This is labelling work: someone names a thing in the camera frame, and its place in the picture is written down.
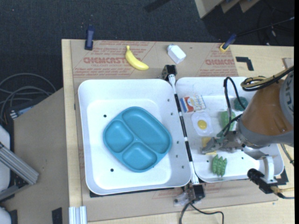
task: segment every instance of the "toy fried egg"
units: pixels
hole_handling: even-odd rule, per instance
[[[195,112],[191,116],[193,127],[200,136],[208,136],[213,133],[211,117],[207,112]]]

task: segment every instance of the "yellow banana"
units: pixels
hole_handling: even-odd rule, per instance
[[[129,64],[131,66],[133,66],[134,68],[138,69],[138,70],[147,70],[149,67],[147,64],[139,61],[134,54],[132,53],[132,51],[130,50],[130,46],[127,46],[127,51],[126,51],[126,60],[127,62],[129,62]]]

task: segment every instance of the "blue plate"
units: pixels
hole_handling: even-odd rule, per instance
[[[103,141],[121,163],[135,172],[154,167],[172,145],[168,130],[140,107],[119,113],[104,129]]]

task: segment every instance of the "dark floor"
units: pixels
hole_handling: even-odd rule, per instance
[[[0,0],[0,89],[15,91],[35,85],[51,91],[44,81],[17,76],[30,72],[62,87],[61,39],[85,39],[88,23],[94,39],[225,42],[232,33],[284,21],[294,16],[294,0],[261,0],[243,13],[239,5],[226,14],[220,6],[200,19],[194,0],[171,0],[148,12],[156,0]],[[235,44],[294,45],[294,20],[271,30],[237,38]],[[8,94],[0,92],[0,102]]]

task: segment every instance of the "wooden table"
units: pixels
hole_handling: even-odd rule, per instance
[[[177,42],[177,45],[183,47],[188,43]],[[192,43],[192,48],[196,50],[203,44]],[[251,76],[263,75],[271,76],[284,69],[283,59],[294,57],[294,47],[268,47],[268,46],[246,46],[231,45],[231,55],[235,60],[236,69],[239,76],[247,76],[249,74],[247,66],[236,61],[236,56],[249,57],[255,66],[255,70],[250,73]],[[66,145],[67,145],[67,168],[68,168],[68,184],[69,184],[69,204],[71,207],[79,207],[83,205],[81,180],[78,158],[78,139],[77,139],[77,123],[74,110],[74,85],[73,85],[73,69],[71,40],[62,40],[63,54],[63,72],[64,72],[64,106],[65,106],[65,125],[66,125]],[[288,148],[293,155],[293,148]],[[285,169],[289,178],[286,187],[294,187],[294,167],[289,163],[288,159],[282,152],[285,162]],[[245,204],[239,206],[222,207],[216,209],[208,209],[205,211],[221,210],[225,215],[225,223],[277,223],[290,224],[295,222],[294,200],[279,199],[275,202]],[[121,223],[178,223],[179,212],[149,215],[141,217],[123,218]],[[92,223],[114,224],[120,220],[105,220]],[[221,223],[220,215],[203,215],[196,211],[188,211],[184,215],[183,223]]]

